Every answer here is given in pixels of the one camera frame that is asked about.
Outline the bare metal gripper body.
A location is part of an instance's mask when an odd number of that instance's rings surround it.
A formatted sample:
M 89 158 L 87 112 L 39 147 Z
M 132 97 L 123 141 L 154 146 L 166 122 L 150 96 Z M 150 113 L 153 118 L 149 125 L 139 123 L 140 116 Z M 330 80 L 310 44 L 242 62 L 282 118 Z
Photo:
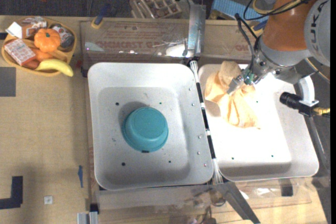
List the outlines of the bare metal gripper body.
M 269 73 L 279 75 L 283 66 L 276 65 L 264 56 L 252 56 L 251 62 L 241 71 L 239 82 L 257 84 Z

